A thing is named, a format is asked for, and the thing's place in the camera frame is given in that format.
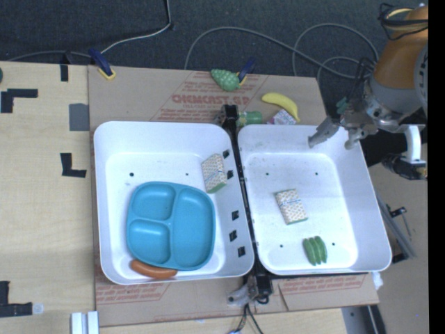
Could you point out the green pea pods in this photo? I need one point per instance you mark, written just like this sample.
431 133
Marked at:
315 250

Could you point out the thin black rod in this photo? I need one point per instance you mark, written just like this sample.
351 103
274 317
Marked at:
243 186

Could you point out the green bottle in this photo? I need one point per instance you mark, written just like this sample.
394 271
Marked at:
252 117

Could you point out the yellow patterned carton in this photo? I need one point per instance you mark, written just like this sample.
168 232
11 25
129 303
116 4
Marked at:
213 172
291 206

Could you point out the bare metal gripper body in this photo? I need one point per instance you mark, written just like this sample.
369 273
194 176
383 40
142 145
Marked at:
361 118

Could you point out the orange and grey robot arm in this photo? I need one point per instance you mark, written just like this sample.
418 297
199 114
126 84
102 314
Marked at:
400 64

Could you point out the brown cardboard board red print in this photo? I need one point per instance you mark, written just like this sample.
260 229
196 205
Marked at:
139 96

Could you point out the white plastic tray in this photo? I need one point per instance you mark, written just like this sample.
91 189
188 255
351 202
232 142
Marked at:
156 158
306 172

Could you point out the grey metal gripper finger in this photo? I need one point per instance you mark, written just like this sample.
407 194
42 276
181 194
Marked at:
322 132
353 139

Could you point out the green grapes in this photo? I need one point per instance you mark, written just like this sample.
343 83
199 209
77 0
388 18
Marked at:
225 79

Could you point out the yellow banana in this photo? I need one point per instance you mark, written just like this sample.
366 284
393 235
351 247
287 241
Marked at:
283 102

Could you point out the orange sausage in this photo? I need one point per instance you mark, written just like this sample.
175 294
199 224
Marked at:
153 272

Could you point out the black cylinder on white bracket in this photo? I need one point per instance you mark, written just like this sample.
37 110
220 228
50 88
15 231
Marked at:
413 144

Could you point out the blue divided plate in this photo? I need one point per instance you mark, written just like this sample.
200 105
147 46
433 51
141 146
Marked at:
174 224

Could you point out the small pink white carton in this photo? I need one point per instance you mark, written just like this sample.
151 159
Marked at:
282 118

